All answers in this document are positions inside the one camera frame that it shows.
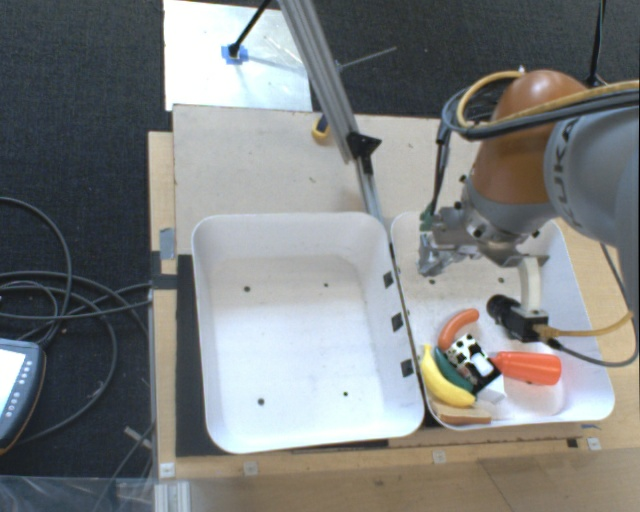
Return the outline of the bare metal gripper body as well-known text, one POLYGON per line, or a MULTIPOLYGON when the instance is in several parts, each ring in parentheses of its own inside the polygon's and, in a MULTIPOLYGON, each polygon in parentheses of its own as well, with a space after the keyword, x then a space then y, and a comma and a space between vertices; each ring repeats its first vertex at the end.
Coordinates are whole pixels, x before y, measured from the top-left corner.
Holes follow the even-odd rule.
POLYGON ((501 251, 501 232, 473 206, 460 203, 432 216, 427 244, 440 257, 493 257, 501 251))

